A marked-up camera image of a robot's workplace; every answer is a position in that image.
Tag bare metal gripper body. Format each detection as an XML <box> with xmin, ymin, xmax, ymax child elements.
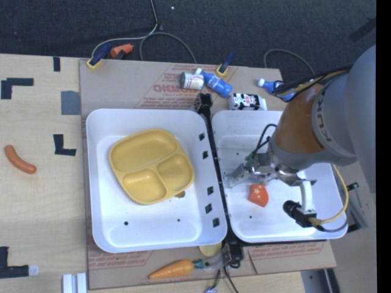
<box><xmin>243</xmin><ymin>153</ymin><xmax>307</xmax><ymax>187</ymax></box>

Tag thin black rod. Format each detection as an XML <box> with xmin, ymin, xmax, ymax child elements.
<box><xmin>202</xmin><ymin>104</ymin><xmax>236</xmax><ymax>247</ymax></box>

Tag white plastic tray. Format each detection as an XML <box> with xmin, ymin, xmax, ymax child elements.
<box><xmin>86</xmin><ymin>108</ymin><xmax>228</xmax><ymax>254</ymax></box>
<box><xmin>211</xmin><ymin>110</ymin><xmax>349</xmax><ymax>244</ymax></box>

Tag cow print carton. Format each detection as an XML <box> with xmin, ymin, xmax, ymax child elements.
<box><xmin>228</xmin><ymin>92</ymin><xmax>268</xmax><ymax>112</ymax></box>

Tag yellow round toy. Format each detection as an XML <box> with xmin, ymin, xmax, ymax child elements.
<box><xmin>199</xmin><ymin>242</ymin><xmax>223</xmax><ymax>258</ymax></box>

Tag blue bottle with white cap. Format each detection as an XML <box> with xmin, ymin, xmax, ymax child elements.
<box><xmin>195</xmin><ymin>67</ymin><xmax>233</xmax><ymax>99</ymax></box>
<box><xmin>257</xmin><ymin>78</ymin><xmax>298</xmax><ymax>102</ymax></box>

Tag clear plastic bottle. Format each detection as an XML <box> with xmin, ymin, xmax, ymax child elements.
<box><xmin>202</xmin><ymin>252</ymin><xmax>230</xmax><ymax>271</ymax></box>

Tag yellow divided plate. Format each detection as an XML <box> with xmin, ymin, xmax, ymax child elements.
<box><xmin>108</xmin><ymin>128</ymin><xmax>196</xmax><ymax>206</ymax></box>

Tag white can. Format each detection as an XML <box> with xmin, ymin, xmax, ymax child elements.
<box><xmin>179</xmin><ymin>71</ymin><xmax>205</xmax><ymax>92</ymax></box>

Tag orange carrot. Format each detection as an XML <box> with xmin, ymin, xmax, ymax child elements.
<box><xmin>148</xmin><ymin>258</ymin><xmax>205</xmax><ymax>280</ymax></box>

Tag brown cardboard board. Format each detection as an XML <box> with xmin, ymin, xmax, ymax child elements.
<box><xmin>78</xmin><ymin>59</ymin><xmax>337</xmax><ymax>290</ymax></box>

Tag orange sausage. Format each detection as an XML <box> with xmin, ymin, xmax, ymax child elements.
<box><xmin>4</xmin><ymin>144</ymin><xmax>38</xmax><ymax>175</ymax></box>

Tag black cylinder on white bracket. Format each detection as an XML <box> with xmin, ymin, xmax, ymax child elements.
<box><xmin>282</xmin><ymin>170</ymin><xmax>319</xmax><ymax>229</ymax></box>

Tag black block with thin wires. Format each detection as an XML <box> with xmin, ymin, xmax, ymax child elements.
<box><xmin>221</xmin><ymin>239</ymin><xmax>245</xmax><ymax>264</ymax></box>
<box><xmin>189</xmin><ymin>92</ymin><xmax>214</xmax><ymax>114</ymax></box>

